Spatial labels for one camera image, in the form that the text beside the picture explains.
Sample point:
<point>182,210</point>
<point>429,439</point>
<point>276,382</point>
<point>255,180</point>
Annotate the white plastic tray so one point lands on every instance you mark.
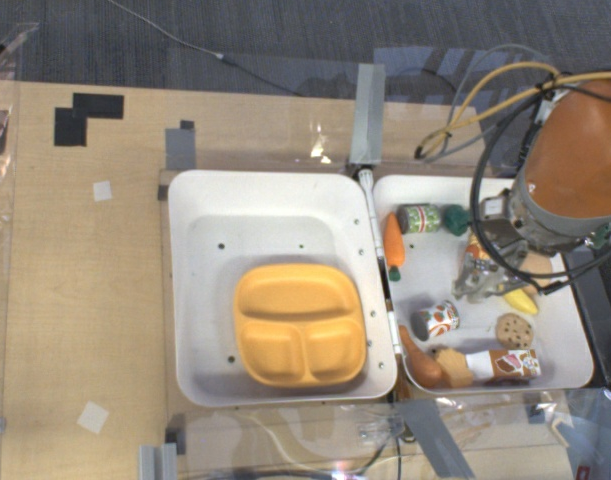
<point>435,273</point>
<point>285,218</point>

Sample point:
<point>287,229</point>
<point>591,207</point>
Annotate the brown and white carton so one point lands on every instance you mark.
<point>505,365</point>

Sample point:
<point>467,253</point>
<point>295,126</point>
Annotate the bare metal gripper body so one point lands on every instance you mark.
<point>507,238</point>

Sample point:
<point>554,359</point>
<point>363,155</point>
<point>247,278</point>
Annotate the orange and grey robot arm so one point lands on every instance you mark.
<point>575,158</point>

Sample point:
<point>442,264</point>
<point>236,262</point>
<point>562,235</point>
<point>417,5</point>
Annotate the brown chocolate chip biscuit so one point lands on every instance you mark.
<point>515,330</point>

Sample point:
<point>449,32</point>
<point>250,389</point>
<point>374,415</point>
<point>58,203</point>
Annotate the yellow banana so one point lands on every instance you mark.
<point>522,302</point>

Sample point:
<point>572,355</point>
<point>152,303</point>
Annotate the green broccoli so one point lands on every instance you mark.
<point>456,219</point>

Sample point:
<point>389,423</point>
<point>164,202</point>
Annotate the thin black and white rod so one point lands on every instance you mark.
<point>374,218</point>

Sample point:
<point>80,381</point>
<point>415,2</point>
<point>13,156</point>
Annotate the tan bread slice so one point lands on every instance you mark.
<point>456,368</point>

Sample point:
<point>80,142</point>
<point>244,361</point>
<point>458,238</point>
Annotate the orange divided plate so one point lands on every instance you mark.
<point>300,318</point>

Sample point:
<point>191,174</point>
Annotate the white can with red print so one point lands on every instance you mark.
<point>437,319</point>

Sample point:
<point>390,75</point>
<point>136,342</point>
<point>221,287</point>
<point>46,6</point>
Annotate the green and white can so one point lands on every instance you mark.
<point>419,218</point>

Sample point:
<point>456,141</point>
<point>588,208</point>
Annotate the orange carrot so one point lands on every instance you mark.
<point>395,245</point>

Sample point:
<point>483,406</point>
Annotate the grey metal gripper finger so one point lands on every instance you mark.
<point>467,283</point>
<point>495,283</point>

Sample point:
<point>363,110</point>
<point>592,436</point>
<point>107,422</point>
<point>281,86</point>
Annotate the tan bread roll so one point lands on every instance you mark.
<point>539,267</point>

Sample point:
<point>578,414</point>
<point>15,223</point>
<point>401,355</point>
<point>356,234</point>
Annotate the pizza slice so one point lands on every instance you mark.
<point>473,252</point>

